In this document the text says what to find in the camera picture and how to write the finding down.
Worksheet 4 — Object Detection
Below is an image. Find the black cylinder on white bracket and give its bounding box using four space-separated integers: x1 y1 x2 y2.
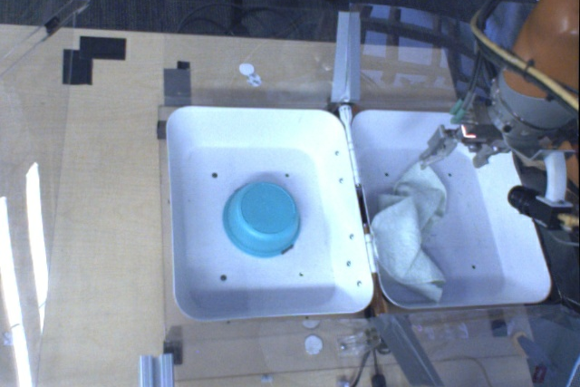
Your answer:
507 149 575 230

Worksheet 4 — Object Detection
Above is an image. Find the white plastic tray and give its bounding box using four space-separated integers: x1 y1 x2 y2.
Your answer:
351 108 554 311
165 105 375 323

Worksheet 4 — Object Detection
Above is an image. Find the pale green cloth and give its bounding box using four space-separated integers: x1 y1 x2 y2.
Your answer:
370 160 450 305

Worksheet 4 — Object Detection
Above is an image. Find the blue bowl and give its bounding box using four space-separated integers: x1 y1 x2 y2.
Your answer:
221 180 303 260

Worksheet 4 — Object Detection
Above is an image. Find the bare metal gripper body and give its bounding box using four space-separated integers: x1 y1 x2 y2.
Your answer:
455 113 514 153

